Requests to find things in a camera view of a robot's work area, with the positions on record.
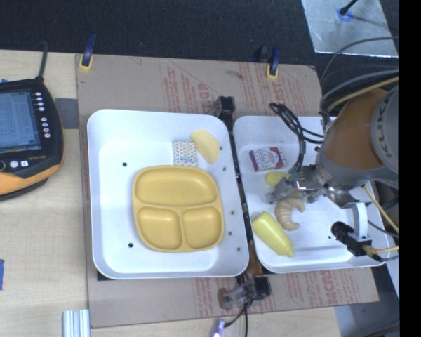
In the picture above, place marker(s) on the thin black and white rod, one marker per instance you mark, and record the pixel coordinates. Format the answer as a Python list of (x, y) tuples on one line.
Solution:
[(240, 188)]

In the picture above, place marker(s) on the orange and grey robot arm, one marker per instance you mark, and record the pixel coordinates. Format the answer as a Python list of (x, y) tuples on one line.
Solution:
[(358, 139)]

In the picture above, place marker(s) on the black cylinder on white bracket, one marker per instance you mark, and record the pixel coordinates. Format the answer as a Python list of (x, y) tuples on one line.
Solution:
[(358, 223)]

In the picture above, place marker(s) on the yellow squeeze bottle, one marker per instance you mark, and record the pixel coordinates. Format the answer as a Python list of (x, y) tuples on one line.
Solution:
[(270, 232)]

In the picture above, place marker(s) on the yellow toy corn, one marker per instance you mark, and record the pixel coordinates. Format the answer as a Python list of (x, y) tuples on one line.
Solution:
[(273, 178)]

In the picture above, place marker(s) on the beige toy croissant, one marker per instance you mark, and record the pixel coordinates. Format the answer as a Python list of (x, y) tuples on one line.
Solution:
[(287, 211)]

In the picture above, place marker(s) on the red and white carton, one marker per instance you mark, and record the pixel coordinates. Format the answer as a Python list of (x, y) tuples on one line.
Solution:
[(267, 158)]

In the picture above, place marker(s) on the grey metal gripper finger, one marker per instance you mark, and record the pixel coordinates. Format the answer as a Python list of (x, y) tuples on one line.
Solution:
[(287, 184), (275, 196)]

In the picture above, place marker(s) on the pale yellow oval toy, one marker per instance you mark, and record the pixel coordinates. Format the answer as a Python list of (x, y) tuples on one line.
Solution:
[(207, 146)]

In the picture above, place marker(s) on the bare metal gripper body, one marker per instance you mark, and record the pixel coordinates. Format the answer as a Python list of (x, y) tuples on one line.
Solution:
[(315, 184)]

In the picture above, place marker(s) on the yellow divided plate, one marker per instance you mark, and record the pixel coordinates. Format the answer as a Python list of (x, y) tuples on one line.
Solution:
[(177, 209)]

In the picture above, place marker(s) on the white orange patterned carton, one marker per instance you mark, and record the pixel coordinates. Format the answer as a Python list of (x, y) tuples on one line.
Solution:
[(184, 153)]

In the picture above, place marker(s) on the white plastic tray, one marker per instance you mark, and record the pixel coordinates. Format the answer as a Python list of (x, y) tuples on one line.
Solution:
[(319, 244), (115, 195)]

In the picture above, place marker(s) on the brown cardboard board red print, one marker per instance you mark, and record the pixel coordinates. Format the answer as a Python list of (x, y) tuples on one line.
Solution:
[(154, 83)]

